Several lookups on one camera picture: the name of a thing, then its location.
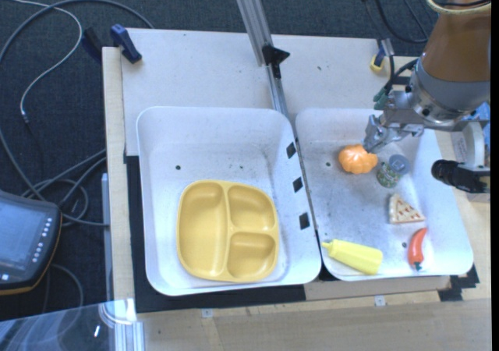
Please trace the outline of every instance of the yellow squeeze bottle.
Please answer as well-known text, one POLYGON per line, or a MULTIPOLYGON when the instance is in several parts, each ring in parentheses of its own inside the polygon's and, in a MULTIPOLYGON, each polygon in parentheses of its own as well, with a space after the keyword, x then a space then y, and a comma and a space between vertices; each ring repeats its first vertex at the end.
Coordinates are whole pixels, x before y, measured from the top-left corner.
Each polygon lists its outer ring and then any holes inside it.
POLYGON ((322 242, 329 257, 348 265, 367 275, 375 275, 383 260, 383 252, 377 248, 333 239, 330 243, 322 242))

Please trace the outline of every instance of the yellow bowl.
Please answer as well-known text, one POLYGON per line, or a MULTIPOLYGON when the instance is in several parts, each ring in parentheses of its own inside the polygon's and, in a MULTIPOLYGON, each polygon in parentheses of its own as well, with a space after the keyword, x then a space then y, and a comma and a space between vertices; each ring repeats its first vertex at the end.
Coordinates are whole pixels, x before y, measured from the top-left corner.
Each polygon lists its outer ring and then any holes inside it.
POLYGON ((200 180, 179 201, 177 254, 199 278, 256 282, 275 268, 278 216, 273 200, 242 183, 200 180))

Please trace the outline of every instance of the toy pizza slice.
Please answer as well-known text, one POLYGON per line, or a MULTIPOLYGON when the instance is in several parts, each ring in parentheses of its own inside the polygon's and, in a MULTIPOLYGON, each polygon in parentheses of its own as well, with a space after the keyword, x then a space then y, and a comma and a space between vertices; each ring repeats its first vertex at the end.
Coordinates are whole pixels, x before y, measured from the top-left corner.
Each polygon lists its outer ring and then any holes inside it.
POLYGON ((390 197, 390 223, 421 222, 426 217, 395 193, 390 197))

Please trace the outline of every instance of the red pepper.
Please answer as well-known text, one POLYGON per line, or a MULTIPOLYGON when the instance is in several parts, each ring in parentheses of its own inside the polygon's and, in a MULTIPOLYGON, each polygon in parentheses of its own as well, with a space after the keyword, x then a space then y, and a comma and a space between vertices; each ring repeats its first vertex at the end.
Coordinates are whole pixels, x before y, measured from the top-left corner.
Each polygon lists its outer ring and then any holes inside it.
POLYGON ((426 232, 428 232, 428 228, 422 228, 412 235, 411 243, 409 244, 409 249, 407 252, 409 263, 417 271, 421 269, 421 263, 424 260, 423 240, 426 232))

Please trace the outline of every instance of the blue clip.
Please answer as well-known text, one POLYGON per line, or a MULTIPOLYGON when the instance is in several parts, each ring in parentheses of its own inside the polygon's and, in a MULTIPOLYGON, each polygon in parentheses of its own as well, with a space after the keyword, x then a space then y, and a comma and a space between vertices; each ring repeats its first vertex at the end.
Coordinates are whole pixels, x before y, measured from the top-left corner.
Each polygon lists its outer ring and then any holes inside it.
POLYGON ((118 46, 123 46, 122 54, 132 64, 142 59, 142 55, 133 45, 128 31, 122 25, 117 23, 111 27, 111 38, 118 46))

